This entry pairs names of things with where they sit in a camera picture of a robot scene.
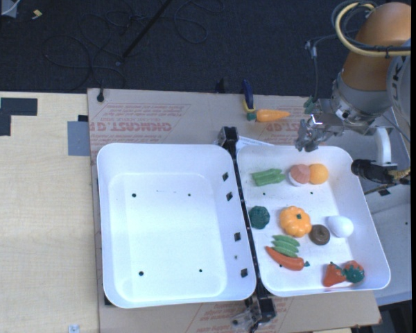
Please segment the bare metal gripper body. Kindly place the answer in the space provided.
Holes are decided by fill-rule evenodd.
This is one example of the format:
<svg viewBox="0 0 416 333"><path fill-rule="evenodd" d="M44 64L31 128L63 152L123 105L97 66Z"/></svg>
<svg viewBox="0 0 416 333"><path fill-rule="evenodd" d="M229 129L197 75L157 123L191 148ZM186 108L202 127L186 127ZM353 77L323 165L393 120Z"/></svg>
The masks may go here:
<svg viewBox="0 0 416 333"><path fill-rule="evenodd" d="M311 136L340 136L346 130L366 135L379 115L380 105L367 99L318 99L311 102Z"/></svg>

